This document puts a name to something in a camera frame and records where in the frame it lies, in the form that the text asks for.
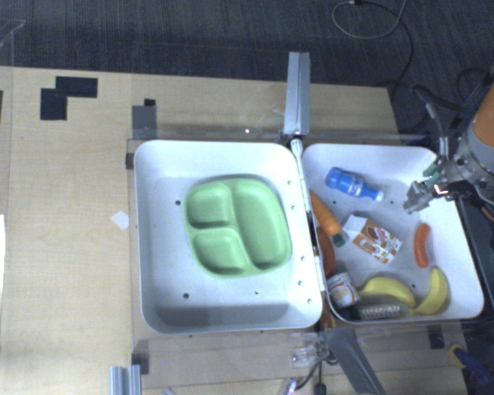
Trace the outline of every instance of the green plate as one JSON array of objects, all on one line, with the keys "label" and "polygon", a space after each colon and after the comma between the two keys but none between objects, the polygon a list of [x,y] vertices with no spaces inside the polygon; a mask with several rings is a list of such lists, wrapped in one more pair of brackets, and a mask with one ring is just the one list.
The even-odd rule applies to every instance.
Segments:
[{"label": "green plate", "polygon": [[291,256],[282,205],[262,180],[199,184],[186,197],[184,213],[195,258],[212,275],[255,275],[280,267]]}]

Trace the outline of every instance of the blue plastic bottle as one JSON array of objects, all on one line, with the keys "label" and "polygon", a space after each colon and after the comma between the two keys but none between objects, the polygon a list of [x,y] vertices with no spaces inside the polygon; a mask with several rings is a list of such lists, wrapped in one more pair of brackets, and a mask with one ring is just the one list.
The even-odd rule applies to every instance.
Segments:
[{"label": "blue plastic bottle", "polygon": [[350,196],[356,198],[369,197],[377,202],[380,202],[384,196],[379,189],[368,186],[361,176],[347,173],[336,167],[333,167],[328,172],[326,185],[330,188],[336,188]]}]

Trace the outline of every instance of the banana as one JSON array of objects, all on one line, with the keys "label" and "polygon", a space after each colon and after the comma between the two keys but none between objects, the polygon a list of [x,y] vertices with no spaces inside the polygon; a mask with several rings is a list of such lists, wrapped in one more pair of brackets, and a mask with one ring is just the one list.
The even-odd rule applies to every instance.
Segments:
[{"label": "banana", "polygon": [[359,291],[359,295],[366,294],[391,295],[410,308],[415,306],[412,292],[402,282],[386,276],[371,278]]},{"label": "banana", "polygon": [[448,281],[445,274],[438,267],[434,267],[431,270],[428,295],[420,305],[410,310],[410,314],[432,315],[438,313],[445,307],[448,292]]}]

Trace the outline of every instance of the white paper piece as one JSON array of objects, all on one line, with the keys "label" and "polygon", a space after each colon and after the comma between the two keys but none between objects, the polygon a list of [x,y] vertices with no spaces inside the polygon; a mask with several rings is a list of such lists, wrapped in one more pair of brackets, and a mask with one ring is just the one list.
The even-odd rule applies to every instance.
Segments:
[{"label": "white paper piece", "polygon": [[126,230],[130,226],[130,217],[123,211],[117,212],[111,220],[121,229]]}]

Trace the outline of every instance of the wooden surface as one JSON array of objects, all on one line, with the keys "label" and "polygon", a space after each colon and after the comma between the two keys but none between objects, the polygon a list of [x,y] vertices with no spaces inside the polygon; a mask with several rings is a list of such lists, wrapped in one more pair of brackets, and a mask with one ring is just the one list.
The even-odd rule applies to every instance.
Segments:
[{"label": "wooden surface", "polygon": [[[69,98],[65,122],[40,121],[40,88],[53,88],[57,75],[99,78],[98,97]],[[0,395],[108,393],[110,366],[128,366],[134,348],[129,232],[110,219],[128,212],[124,157],[131,106],[156,99],[160,127],[196,119],[241,129],[256,118],[277,128],[285,85],[20,68],[13,79]],[[396,130],[381,89],[312,86],[311,113],[313,127]],[[0,133],[7,132],[3,126]],[[461,334],[450,335],[452,342]],[[390,393],[466,393],[459,369],[450,367],[443,350],[430,350],[424,331],[417,338],[365,333],[361,344]],[[168,354],[169,347],[158,350]],[[259,380],[255,355],[221,353],[241,359],[241,369],[231,365],[223,380],[242,376],[237,380],[248,382],[177,386],[175,392],[274,394],[282,386],[281,379]],[[190,383],[194,367],[212,371],[212,357],[196,354],[168,364],[178,383],[183,377]],[[352,393],[339,366],[325,373],[333,380],[329,393]],[[211,374],[208,381],[220,378]]]}]

